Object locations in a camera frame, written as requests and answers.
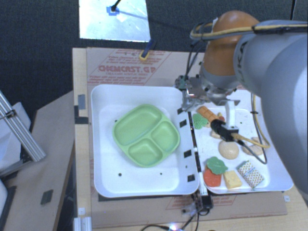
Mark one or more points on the black cylinder on white bracket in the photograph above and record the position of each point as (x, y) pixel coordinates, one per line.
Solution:
(229, 132)

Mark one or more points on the small beige toy biscuit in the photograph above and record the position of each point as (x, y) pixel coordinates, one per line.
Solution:
(215, 135)

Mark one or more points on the white plastic tray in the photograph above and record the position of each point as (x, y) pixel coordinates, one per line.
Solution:
(134, 179)
(252, 124)

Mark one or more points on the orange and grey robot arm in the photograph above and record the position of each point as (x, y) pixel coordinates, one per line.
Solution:
(276, 76)

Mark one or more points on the white yellow patterned packet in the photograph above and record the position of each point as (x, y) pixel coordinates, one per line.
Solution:
(250, 174)

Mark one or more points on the green divided plate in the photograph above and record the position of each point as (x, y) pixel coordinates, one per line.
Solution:
(142, 129)

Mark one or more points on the orange toy tomato slice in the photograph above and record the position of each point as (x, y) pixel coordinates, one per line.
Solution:
(211, 179)

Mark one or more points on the yellow toy cheese wedge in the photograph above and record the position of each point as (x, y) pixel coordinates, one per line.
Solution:
(232, 180)

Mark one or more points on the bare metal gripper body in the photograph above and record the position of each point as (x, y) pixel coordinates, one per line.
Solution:
(216, 95)

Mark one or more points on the red toy sausage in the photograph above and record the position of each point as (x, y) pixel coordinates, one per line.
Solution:
(221, 117)

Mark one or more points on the green toy broccoli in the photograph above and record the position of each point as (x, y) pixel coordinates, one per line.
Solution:
(198, 121)

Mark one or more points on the beige toy bread roll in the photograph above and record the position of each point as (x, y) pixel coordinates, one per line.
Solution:
(228, 150)

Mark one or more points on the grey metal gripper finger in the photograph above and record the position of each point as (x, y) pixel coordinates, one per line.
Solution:
(194, 101)
(185, 103)

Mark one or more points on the orange toy carrot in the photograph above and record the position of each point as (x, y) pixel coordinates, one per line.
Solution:
(206, 113)

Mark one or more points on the brown cardboard board red print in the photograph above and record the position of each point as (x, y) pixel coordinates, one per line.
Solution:
(125, 66)

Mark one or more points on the green toy lettuce leaf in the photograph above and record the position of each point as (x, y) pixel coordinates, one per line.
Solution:
(216, 165)

